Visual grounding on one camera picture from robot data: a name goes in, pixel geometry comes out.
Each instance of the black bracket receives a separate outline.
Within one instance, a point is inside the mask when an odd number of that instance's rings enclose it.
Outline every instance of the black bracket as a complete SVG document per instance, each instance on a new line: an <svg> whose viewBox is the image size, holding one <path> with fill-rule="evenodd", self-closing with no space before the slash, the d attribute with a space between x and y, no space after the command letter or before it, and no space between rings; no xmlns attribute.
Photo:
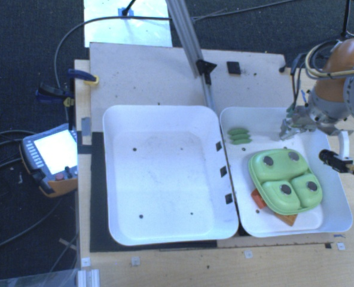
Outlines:
<svg viewBox="0 0 354 287"><path fill-rule="evenodd" d="M214 68L217 67L216 64L205 62L204 60L198 60L196 61L197 69L199 71L199 74L205 75L205 83L207 85L212 85L212 80L210 78L210 73L214 70Z"/></svg>

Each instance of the black floor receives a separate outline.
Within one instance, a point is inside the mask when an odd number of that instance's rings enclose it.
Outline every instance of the black floor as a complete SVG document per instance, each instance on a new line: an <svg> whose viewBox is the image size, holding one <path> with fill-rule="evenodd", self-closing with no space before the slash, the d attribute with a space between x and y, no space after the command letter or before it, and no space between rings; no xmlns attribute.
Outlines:
<svg viewBox="0 0 354 287"><path fill-rule="evenodd" d="M283 0L186 0L191 16L218 10L243 10ZM286 61L342 32L345 0L300 0L209 18L195 23L202 48L284 54ZM39 83L54 86L53 56L62 36L83 20L83 0L0 0L0 132L43 132L65 122L61 105L35 100ZM354 33L354 2L348 25ZM173 44L179 41L172 28ZM85 59L83 34L70 37L59 56L61 82L74 59ZM22 138L22 134L6 134ZM0 137L0 142L7 138ZM0 147L0 164L17 155L16 143ZM37 189L21 163L0 169L0 243L19 234L51 211L60 199ZM64 196L56 210L24 236L0 247L0 279L46 273L65 246L59 239L75 235L74 195ZM74 264L71 249L54 270Z"/></svg>

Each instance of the green divided plate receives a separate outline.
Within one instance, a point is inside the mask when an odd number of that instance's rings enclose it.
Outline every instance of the green divided plate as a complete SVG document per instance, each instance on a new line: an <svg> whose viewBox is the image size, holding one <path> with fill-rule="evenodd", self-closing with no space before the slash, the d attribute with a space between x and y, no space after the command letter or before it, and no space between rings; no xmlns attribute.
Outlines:
<svg viewBox="0 0 354 287"><path fill-rule="evenodd" d="M249 172L267 206L281 215L294 215L322 201L322 187L303 156L292 149L255 154Z"/></svg>

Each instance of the wooden tabletop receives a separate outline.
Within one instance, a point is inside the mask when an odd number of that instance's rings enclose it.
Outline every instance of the wooden tabletop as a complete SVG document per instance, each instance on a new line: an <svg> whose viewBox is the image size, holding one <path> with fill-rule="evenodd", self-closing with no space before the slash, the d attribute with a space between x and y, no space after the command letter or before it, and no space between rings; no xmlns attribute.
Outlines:
<svg viewBox="0 0 354 287"><path fill-rule="evenodd" d="M89 71L90 63L77 60L75 67ZM303 75L302 88L314 82ZM90 117L90 86L76 83L77 129ZM345 129L354 129L349 118ZM332 149L338 141L331 138ZM83 137L83 144L90 144ZM354 159L354 133L350 137ZM91 155L78 156L78 225L80 257L85 269L99 269L101 286L354 286L354 176L341 175L352 211L351 229L338 234L306 234L258 239L235 237L219 242L220 248L195 250L144 250L91 253L90 188Z"/></svg>

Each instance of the bright screen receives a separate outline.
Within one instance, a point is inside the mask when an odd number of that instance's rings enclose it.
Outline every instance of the bright screen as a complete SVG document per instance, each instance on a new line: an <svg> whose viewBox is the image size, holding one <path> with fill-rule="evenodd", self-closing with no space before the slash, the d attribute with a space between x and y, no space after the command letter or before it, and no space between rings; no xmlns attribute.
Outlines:
<svg viewBox="0 0 354 287"><path fill-rule="evenodd" d="M77 144L69 131L62 131L35 141L52 175L77 166Z"/></svg>

